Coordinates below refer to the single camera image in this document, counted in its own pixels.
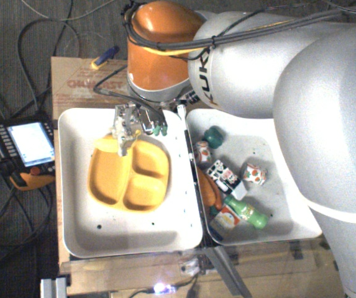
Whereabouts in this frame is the black and white carton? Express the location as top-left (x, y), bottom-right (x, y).
top-left (204, 159), bottom-right (248, 201)

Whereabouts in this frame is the white can strawberry print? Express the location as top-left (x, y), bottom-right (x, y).
top-left (194, 140), bottom-right (213, 165)

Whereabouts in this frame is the brown cardboard board red print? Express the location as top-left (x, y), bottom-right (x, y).
top-left (50, 56), bottom-right (346, 298)

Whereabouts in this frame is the orange and white carton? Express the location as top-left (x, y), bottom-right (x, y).
top-left (209, 204), bottom-right (242, 235)

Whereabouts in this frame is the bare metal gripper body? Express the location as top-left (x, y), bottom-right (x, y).
top-left (112, 102), bottom-right (162, 140)

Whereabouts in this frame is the yellow divided plate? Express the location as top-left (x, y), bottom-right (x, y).
top-left (86, 137), bottom-right (171, 214)

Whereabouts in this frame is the white plastic tray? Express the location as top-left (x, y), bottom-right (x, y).
top-left (185, 107), bottom-right (323, 247)
top-left (57, 107), bottom-right (204, 260)

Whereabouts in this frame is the white can orange print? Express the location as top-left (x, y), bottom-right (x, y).
top-left (242, 163), bottom-right (268, 186)

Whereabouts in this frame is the green bottle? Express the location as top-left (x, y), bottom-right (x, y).
top-left (223, 194), bottom-right (270, 230)

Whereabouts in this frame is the dark green pepper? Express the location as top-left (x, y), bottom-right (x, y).
top-left (203, 125), bottom-right (226, 150)

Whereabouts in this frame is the orange carrot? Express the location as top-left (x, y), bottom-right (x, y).
top-left (196, 166), bottom-right (223, 211)

